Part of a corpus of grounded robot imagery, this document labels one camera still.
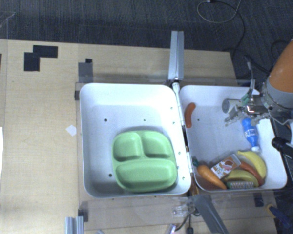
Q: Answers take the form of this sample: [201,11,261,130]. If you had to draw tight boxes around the orange and white carton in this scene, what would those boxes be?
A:
[210,154,242,180]

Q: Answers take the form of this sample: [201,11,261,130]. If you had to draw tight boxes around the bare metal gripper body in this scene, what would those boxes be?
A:
[237,94,271,122]

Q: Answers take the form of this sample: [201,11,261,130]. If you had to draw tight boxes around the orange carrot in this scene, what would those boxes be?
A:
[192,158,228,190]

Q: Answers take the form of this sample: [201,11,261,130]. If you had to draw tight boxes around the yellow banana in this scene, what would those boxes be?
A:
[236,150,268,180]
[223,169,260,188]

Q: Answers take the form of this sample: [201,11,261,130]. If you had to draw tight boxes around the red sausage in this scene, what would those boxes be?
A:
[239,161,265,186]
[184,102,197,129]

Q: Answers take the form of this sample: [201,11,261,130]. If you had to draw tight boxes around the blue bottle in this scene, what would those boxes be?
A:
[241,117,262,153]

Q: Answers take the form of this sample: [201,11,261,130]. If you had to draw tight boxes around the green patterned packet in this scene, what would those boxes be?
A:
[226,181,255,190]

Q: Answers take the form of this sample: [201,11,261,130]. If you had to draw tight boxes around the white plastic tray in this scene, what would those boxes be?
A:
[179,85,289,193]
[79,82,192,199]

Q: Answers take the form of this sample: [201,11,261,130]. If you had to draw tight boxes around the green divided plate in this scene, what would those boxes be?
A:
[111,130,179,193]

